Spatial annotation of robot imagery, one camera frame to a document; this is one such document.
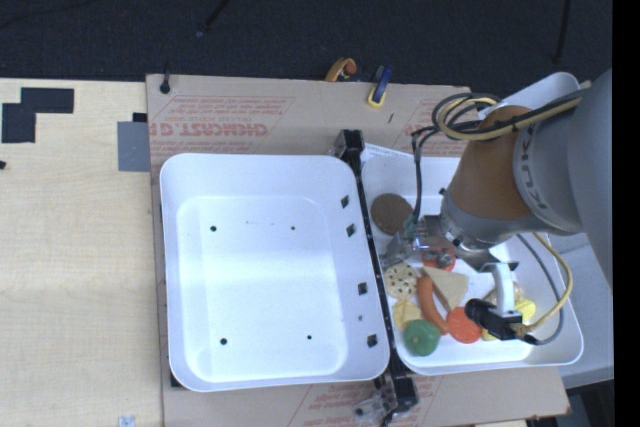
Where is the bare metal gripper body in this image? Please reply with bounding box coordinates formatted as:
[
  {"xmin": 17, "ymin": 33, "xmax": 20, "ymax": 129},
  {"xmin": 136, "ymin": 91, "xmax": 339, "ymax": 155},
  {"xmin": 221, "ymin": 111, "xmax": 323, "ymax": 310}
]
[{"xmin": 408, "ymin": 214, "xmax": 502, "ymax": 269}]

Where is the red tomato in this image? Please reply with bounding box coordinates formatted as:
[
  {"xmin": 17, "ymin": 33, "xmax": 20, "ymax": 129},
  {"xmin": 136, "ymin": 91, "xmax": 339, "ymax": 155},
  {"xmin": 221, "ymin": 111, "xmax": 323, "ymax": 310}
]
[{"xmin": 419, "ymin": 247, "xmax": 458, "ymax": 273}]

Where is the cream dotted biscuit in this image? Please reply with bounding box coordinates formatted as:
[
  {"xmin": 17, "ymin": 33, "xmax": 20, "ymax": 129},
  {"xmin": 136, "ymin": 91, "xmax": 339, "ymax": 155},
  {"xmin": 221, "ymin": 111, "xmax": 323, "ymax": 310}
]
[{"xmin": 383, "ymin": 263, "xmax": 420, "ymax": 301}]

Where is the beige triangular bread slice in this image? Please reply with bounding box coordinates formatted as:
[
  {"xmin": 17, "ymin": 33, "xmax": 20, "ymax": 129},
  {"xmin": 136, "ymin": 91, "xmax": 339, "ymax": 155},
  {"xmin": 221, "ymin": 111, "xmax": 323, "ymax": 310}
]
[{"xmin": 422, "ymin": 265, "xmax": 471, "ymax": 312}]

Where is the brown round biscuit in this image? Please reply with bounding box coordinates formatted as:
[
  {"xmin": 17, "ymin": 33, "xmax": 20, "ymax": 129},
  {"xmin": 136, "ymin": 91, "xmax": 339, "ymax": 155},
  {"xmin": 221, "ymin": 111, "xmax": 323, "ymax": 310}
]
[{"xmin": 370, "ymin": 193, "xmax": 415, "ymax": 237}]

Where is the orange sausage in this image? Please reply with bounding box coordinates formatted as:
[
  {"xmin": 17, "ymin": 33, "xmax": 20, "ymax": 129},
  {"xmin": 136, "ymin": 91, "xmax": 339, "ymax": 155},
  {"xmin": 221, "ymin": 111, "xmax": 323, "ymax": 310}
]
[{"xmin": 416, "ymin": 274, "xmax": 451, "ymax": 336}]

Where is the yellow cheese piece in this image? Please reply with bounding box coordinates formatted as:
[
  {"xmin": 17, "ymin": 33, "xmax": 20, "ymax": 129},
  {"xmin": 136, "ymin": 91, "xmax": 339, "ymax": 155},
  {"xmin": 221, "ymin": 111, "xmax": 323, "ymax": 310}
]
[{"xmin": 391, "ymin": 298, "xmax": 424, "ymax": 331}]

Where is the orange round fruit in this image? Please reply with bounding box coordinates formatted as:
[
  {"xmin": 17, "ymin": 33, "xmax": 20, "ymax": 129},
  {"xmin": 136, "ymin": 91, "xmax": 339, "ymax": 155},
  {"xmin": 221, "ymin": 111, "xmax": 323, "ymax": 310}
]
[{"xmin": 446, "ymin": 306, "xmax": 484, "ymax": 345}]

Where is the green pepper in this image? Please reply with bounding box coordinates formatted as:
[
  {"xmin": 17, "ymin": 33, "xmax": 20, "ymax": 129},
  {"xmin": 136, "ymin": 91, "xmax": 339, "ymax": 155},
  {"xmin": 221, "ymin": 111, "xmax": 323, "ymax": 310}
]
[{"xmin": 402, "ymin": 319, "xmax": 443, "ymax": 358}]

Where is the yellow corn cob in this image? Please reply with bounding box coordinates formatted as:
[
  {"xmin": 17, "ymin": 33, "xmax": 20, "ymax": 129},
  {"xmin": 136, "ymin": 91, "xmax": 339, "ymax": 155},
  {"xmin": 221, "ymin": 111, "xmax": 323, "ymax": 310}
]
[{"xmin": 513, "ymin": 297, "xmax": 538, "ymax": 323}]

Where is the white plastic tray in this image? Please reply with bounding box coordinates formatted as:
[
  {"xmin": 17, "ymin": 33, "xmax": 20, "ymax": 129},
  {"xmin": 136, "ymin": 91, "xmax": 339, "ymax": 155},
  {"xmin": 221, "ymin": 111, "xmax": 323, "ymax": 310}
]
[
  {"xmin": 359, "ymin": 142, "xmax": 585, "ymax": 377},
  {"xmin": 158, "ymin": 152, "xmax": 392, "ymax": 393}
]

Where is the brown cardboard board red print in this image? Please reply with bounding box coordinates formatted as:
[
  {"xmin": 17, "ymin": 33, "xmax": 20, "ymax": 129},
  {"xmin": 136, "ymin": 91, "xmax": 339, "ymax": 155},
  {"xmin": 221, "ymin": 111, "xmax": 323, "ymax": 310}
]
[{"xmin": 144, "ymin": 73, "xmax": 572, "ymax": 427}]

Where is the black cylinder on white bracket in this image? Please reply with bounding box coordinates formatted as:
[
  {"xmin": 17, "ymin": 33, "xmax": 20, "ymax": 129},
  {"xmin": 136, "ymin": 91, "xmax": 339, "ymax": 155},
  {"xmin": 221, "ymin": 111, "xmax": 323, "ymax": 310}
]
[{"xmin": 464, "ymin": 259, "xmax": 526, "ymax": 342}]

